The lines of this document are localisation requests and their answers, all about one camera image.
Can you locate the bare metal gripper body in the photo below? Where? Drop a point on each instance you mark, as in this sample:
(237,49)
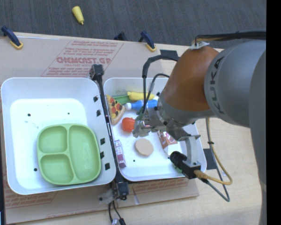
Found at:
(152,122)

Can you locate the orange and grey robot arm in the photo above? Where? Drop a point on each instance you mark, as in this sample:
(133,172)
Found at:
(234,83)

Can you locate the blue and white bottle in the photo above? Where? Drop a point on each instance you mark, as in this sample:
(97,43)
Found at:
(137,105)

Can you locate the brown and white carton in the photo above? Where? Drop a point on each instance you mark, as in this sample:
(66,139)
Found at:
(166,141)

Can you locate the orange toy pepper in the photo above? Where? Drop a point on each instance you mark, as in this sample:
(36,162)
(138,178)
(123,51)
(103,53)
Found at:
(127,124)

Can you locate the tan round biscuit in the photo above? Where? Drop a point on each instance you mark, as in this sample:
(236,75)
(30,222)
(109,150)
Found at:
(144,147)

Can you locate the yellow banana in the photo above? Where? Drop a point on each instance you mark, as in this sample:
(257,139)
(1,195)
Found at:
(137,95)

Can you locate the green flat toy vegetable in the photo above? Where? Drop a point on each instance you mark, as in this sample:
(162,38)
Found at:
(122,99)

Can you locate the toy pizza slice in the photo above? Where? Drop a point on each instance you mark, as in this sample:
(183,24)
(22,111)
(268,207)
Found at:
(116,110)

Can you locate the white plastic tray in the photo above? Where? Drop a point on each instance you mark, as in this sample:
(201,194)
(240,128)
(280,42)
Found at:
(49,107)
(152,165)

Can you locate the thin black and white rod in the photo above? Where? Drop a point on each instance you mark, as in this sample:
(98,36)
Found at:
(107,118)

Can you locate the dark red small carton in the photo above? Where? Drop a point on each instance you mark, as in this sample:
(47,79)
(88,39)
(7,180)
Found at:
(120,155)

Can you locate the green divided plate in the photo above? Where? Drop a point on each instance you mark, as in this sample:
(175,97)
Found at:
(82,153)

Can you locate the yellow squeeze bottle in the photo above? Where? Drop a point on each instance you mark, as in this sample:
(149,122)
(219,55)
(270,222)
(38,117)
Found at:
(77,13)

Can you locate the brown cardboard board red print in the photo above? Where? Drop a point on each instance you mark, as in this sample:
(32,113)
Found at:
(37,55)

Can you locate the black cylinder on white bracket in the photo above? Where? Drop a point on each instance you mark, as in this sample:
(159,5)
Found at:
(186,165)

